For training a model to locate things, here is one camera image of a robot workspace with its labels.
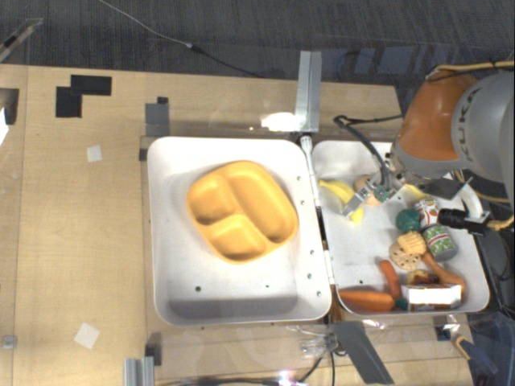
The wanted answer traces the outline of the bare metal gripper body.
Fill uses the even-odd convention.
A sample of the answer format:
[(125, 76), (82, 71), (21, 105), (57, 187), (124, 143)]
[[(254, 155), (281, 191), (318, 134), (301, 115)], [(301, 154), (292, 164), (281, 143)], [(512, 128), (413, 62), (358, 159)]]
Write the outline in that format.
[(382, 173), (378, 172), (364, 176), (365, 188), (368, 191), (365, 204), (383, 204), (391, 200), (404, 186), (402, 179), (388, 175), (383, 179)]

